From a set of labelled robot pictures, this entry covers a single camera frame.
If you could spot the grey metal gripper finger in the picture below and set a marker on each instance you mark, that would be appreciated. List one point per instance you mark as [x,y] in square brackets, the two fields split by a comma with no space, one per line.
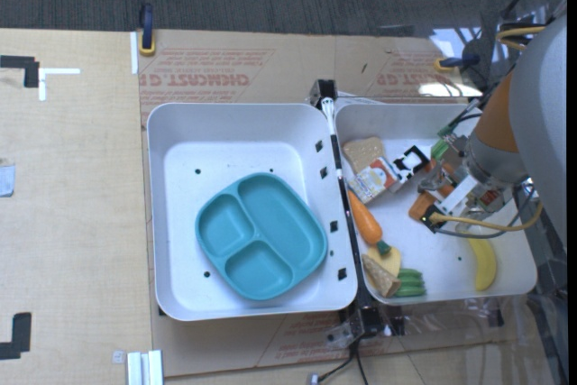
[430,182]

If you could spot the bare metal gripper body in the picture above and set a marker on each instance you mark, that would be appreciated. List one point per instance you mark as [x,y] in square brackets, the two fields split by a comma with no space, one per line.
[460,158]

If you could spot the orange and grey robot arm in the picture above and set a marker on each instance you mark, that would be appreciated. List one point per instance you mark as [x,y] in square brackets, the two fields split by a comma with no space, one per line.
[536,103]

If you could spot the black and white carton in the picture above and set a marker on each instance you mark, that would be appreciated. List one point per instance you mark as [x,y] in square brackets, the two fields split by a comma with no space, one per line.
[408,169]

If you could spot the orange block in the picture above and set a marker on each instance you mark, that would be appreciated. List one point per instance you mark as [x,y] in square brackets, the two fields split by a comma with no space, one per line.
[419,207]

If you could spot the red and white carton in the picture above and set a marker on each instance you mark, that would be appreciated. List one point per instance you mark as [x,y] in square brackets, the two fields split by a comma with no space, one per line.
[374,182]

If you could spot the brown bread slice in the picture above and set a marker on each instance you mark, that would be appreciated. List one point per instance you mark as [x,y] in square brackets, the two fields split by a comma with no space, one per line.
[363,151]

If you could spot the orange carrot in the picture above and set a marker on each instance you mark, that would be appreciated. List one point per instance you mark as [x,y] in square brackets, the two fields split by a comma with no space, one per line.
[366,221]

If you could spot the white plastic tray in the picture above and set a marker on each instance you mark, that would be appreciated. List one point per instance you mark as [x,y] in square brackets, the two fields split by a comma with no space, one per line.
[180,203]
[451,266]

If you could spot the yellow cheese wedge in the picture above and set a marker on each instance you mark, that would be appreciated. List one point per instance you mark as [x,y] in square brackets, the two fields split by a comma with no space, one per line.
[391,259]

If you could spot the yellow banana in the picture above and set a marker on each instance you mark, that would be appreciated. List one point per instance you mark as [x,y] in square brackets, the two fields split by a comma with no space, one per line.
[486,266]

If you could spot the green pea pods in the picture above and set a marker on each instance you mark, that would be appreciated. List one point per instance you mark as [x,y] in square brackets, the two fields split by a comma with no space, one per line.
[411,284]

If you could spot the tan pizza slice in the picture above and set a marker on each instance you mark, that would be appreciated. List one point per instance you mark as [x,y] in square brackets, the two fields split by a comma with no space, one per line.
[379,279]

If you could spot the blue divided plate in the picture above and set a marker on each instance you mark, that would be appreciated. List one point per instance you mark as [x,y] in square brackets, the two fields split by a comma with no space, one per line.
[270,212]

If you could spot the brown cardboard board red print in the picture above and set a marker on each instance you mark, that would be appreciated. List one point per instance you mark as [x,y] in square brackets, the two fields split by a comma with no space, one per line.
[252,67]

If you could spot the black cylinder on white bracket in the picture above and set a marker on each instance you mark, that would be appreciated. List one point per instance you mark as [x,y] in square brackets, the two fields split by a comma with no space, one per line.
[455,196]

